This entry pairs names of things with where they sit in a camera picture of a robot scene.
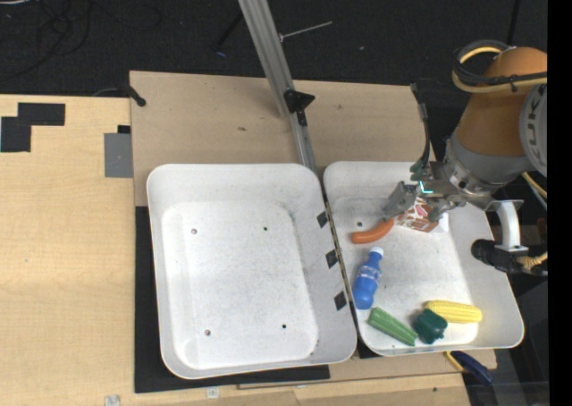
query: bottle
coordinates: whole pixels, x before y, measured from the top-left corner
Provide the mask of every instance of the bottle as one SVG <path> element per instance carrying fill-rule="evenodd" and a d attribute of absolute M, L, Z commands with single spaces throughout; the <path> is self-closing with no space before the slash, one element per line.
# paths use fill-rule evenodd
<path fill-rule="evenodd" d="M 373 247 L 369 250 L 368 260 L 357 270 L 356 280 L 351 289 L 357 309 L 370 309 L 374 304 L 374 293 L 382 275 L 382 270 L 379 267 L 382 258 L 383 249 Z"/>

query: black clamp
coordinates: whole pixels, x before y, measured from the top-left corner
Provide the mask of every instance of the black clamp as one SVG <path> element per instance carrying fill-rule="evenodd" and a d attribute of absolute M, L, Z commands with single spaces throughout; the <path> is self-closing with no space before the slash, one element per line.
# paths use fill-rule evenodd
<path fill-rule="evenodd" d="M 308 95 L 306 93 L 300 93 L 295 89 L 287 89 L 284 92 L 284 100 L 286 101 L 286 106 L 291 114 L 296 112 L 298 116 L 298 123 L 300 126 L 307 126 L 307 119 L 304 110 L 308 107 L 315 96 Z"/>

